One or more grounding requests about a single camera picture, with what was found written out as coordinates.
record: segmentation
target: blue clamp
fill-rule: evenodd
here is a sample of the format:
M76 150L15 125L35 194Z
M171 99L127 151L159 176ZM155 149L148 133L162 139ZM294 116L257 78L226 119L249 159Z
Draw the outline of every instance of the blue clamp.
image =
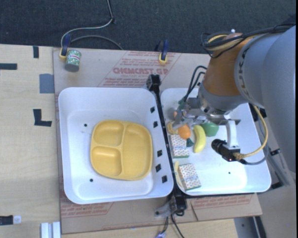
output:
M64 36L62 48L61 48L60 54L59 54L60 58L63 58L63 59L66 58L66 53L68 51L68 47L70 46L71 40L72 40L71 34L67 34Z
M166 64L167 63L167 52L168 52L168 48L169 48L169 41L165 40L160 41L156 47L155 47L155 51L161 51L160 55L159 55L159 63L160 64Z

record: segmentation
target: banana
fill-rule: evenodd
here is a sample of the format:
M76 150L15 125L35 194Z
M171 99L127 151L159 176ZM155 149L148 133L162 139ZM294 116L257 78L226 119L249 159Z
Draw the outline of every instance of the banana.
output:
M200 125L194 125L193 130L196 136L193 152L198 153L201 152L206 144L206 134L204 132L204 129Z

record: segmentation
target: green can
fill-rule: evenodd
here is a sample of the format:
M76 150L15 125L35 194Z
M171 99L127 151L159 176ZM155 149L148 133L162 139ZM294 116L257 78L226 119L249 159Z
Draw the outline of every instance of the green can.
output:
M77 50L68 50L66 54L65 69L70 72L79 70L81 53Z

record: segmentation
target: white tray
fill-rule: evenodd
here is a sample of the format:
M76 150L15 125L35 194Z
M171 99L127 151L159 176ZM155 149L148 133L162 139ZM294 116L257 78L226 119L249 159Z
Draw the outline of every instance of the white tray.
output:
M187 88L170 88L161 94L161 104L165 124L170 121L168 113L170 109L178 107L178 101L185 96ZM196 97L198 89L195 88L189 97ZM238 106L227 118L241 119L237 125L237 141L241 147L241 153L249 153L260 147L257 130L248 104ZM195 135L191 133L192 141L195 142ZM239 162L227 162L220 154L211 148L214 139L227 140L225 126L220 126L215 137L207 137L204 150L194 153L193 147L189 148L188 158L177 158L173 162L179 161L180 165L192 163L195 166L202 186L193 190L184 191L191 196L199 195L219 195L219 194L239 194L264 192L271 185L271 176L266 161L259 165L243 165ZM248 157L246 161L256 162L264 157L263 151Z
M172 192L166 145L155 97L150 91L67 88L59 95L59 111L64 190L69 200L77 204L102 203L164 197ZM136 122L150 131L152 168L142 180L111 179L93 169L89 159L91 135L94 126L105 119Z

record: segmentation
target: dark background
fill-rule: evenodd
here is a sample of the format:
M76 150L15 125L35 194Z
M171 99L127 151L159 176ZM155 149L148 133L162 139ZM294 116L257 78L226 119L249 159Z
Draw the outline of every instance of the dark background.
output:
M200 35L251 32L296 20L296 0L110 0L115 24L73 33L100 35L124 50L153 51L167 39L170 52L203 53ZM79 27L100 26L110 14L106 0L0 0L0 44L60 47ZM82 39L72 47L118 49L109 41Z

